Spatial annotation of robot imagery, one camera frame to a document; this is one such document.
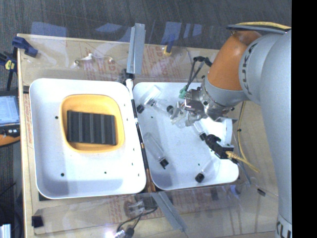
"blue clamp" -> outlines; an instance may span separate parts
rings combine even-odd
[[[3,65],[5,69],[9,71],[9,78],[6,85],[6,90],[10,91],[11,82],[13,73],[17,73],[17,50],[25,49],[24,54],[35,57],[38,53],[38,50],[33,48],[24,38],[14,37],[12,41],[13,52],[9,54],[8,52],[4,52],[4,54],[0,53],[0,65]]]

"white tray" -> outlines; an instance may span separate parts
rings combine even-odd
[[[73,94],[113,98],[121,112],[125,141],[117,150],[83,154],[66,146],[59,114]],[[36,184],[47,198],[72,198],[140,192],[146,175],[128,89],[117,82],[37,79],[30,86]]]
[[[186,83],[138,83],[134,90],[136,106],[140,104],[140,99],[152,86],[157,86],[161,90],[160,99],[169,100],[173,105],[179,99],[179,90]],[[192,83],[190,88],[196,89],[200,83]],[[159,162],[147,151],[151,145],[145,144],[149,169],[153,183],[162,190],[173,190],[215,185],[234,182],[239,171],[236,164],[229,159],[219,159],[214,152],[202,141],[191,127],[178,128],[171,124],[169,118],[158,112],[154,108],[145,108],[138,114],[141,134],[150,132],[155,140],[161,145],[166,153],[169,164],[162,168]],[[223,122],[214,122],[212,119],[202,119],[207,129],[207,134],[218,136],[222,142],[231,142],[232,120],[226,119]],[[206,177],[201,183],[195,181],[195,176],[202,169],[202,166],[209,160],[220,161],[219,170],[215,176]]]

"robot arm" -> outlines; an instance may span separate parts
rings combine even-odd
[[[186,93],[185,109],[217,120],[244,100],[259,104],[263,114],[279,193],[275,237],[291,238],[291,30],[235,32],[201,88]]]

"green connector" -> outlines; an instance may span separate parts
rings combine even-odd
[[[184,86],[180,91],[179,91],[179,98],[180,99],[185,99],[185,94],[186,94],[186,91],[185,91],[185,88],[186,88],[186,86]]]

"gray carpet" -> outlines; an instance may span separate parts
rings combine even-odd
[[[145,42],[220,49],[228,24],[269,21],[292,25],[292,0],[0,0],[0,53],[12,52],[17,33],[129,42],[135,23]],[[0,69],[0,90],[8,73]],[[12,89],[17,87],[16,75]],[[0,148],[0,193],[13,184],[12,146]],[[0,202],[13,209],[13,190]],[[7,220],[14,221],[13,211]]]

